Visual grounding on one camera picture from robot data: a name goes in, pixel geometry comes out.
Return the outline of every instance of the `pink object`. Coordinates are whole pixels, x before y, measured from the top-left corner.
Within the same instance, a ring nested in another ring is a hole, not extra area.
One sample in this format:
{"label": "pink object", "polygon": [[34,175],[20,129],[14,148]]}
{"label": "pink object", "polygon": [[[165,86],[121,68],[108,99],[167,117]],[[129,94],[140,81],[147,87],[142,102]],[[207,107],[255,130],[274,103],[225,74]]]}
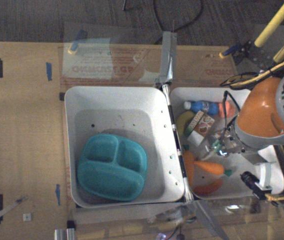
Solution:
{"label": "pink object", "polygon": [[[225,102],[225,108],[226,108],[226,117],[230,118],[235,115],[235,107],[229,102]],[[223,104],[218,104],[218,114],[220,117],[224,118],[224,112],[223,112]]]}

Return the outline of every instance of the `orange vegetable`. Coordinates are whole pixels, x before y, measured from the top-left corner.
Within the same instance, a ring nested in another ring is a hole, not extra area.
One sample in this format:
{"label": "orange vegetable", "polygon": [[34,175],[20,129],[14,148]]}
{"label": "orange vegetable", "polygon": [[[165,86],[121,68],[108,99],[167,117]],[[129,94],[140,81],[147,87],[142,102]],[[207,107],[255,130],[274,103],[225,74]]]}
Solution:
{"label": "orange vegetable", "polygon": [[221,175],[225,172],[223,165],[219,163],[207,161],[194,161],[193,163],[204,171],[214,175]]}
{"label": "orange vegetable", "polygon": [[183,154],[183,159],[188,183],[190,186],[192,186],[194,177],[194,155],[187,150]]}
{"label": "orange vegetable", "polygon": [[211,184],[196,186],[193,192],[197,195],[209,195],[214,191],[217,191],[223,185],[223,181],[219,178]]}

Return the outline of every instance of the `teal dish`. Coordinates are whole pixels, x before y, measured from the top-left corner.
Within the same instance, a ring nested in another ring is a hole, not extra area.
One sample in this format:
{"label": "teal dish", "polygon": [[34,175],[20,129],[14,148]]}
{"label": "teal dish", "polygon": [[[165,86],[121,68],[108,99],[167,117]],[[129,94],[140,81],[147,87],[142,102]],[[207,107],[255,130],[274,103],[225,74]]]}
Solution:
{"label": "teal dish", "polygon": [[146,177],[147,154],[137,142],[106,133],[87,140],[77,169],[79,184],[85,191],[129,202],[142,193]]}

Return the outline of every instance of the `gray floor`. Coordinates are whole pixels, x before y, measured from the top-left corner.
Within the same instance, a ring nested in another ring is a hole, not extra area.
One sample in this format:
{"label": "gray floor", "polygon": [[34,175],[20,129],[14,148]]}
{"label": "gray floor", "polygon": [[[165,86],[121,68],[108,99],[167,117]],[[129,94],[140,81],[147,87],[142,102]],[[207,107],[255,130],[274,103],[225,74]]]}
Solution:
{"label": "gray floor", "polygon": [[[179,45],[233,46],[254,40],[284,3],[284,0],[127,0],[123,11],[123,1],[0,0],[0,41],[66,42],[74,39],[85,24],[100,26],[89,34],[92,38],[120,36],[119,30],[134,30],[134,42],[152,43],[161,36],[161,30],[181,28],[196,18],[177,31]],[[284,21],[265,49],[272,54],[282,45]],[[247,61],[238,65],[239,72],[255,70]]]}

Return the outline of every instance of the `blue bottle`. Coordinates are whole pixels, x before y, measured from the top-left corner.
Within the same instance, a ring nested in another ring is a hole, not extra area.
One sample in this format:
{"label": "blue bottle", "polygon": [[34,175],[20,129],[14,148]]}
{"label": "blue bottle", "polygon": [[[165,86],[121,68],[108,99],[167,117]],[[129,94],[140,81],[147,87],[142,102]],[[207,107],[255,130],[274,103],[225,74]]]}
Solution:
{"label": "blue bottle", "polygon": [[184,108],[186,110],[191,110],[194,113],[203,111],[209,116],[214,116],[218,113],[218,104],[210,101],[200,100],[200,101],[186,101],[184,102]]}

